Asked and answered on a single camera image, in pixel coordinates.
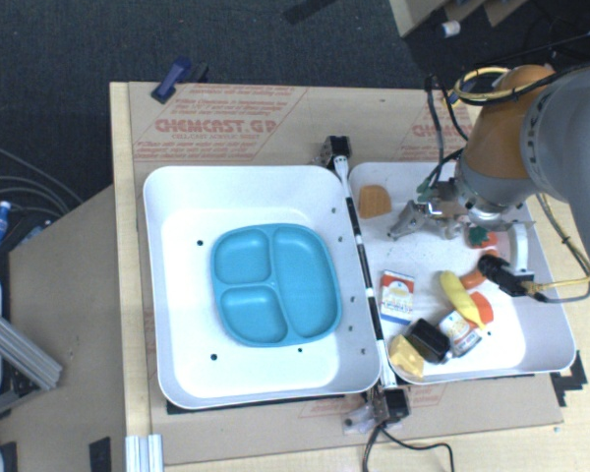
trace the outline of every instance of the blue clamp handle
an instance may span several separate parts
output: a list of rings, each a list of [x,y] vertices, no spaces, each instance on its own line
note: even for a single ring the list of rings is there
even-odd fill
[[[179,56],[170,68],[166,78],[150,95],[160,103],[168,101],[170,96],[175,93],[175,84],[182,82],[190,74],[191,66],[192,64],[188,58]]]

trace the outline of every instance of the white tray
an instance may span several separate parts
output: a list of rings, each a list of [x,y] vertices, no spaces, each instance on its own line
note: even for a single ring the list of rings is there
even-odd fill
[[[144,186],[159,383],[187,409],[362,392],[380,375],[365,284],[338,178],[318,166],[173,166]],[[214,242],[232,229],[296,223],[324,240],[342,300],[338,327],[302,345],[253,347],[222,325]]]
[[[434,224],[391,241],[388,229],[396,222],[407,201],[415,199],[416,188],[434,168],[433,163],[363,163],[350,174],[350,186],[358,205],[359,191],[366,185],[386,188],[392,198],[392,212],[369,219],[361,219],[363,241],[367,247],[370,273],[380,299],[380,281],[384,270],[393,270],[415,278],[414,320],[423,318],[438,324],[453,311],[447,302],[438,273],[449,269],[463,275],[476,267],[481,250],[471,249],[463,236],[446,240]],[[451,176],[453,165],[444,168],[442,179]],[[531,221],[526,206],[515,212],[512,219]],[[536,281],[552,281],[535,228],[528,231],[529,267],[536,273]],[[508,260],[509,242],[499,235],[498,250]],[[489,335],[461,358],[441,365],[425,363],[424,377],[394,368],[396,373],[414,384],[432,384],[479,378],[519,376],[566,369],[573,362],[576,351],[570,326],[563,307],[543,304],[528,297],[512,298],[486,281],[472,291],[485,295],[494,309],[494,321]],[[558,297],[555,292],[547,292]],[[382,321],[387,345],[406,327]]]

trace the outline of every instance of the can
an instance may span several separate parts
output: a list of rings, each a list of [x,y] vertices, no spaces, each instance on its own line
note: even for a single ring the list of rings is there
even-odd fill
[[[447,315],[439,328],[450,339],[452,355],[457,358],[472,350],[483,338],[457,311]]]

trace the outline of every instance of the black floor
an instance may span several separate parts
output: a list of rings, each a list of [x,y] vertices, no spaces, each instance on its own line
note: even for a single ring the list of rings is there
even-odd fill
[[[589,31],[590,0],[531,0],[495,28],[478,10],[448,39],[435,33],[444,20],[403,39],[388,0],[0,0],[0,148],[88,199],[112,181],[109,83],[159,81],[179,55],[207,62],[211,83],[399,89],[509,55],[556,68],[590,58],[590,38],[517,55]],[[0,153],[2,176],[75,205]],[[0,200],[46,201],[7,184]]]

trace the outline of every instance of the blue plate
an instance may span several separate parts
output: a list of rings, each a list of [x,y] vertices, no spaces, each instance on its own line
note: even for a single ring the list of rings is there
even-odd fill
[[[308,227],[280,223],[229,231],[212,248],[210,270],[223,325],[244,344],[315,341],[341,318],[332,260]]]

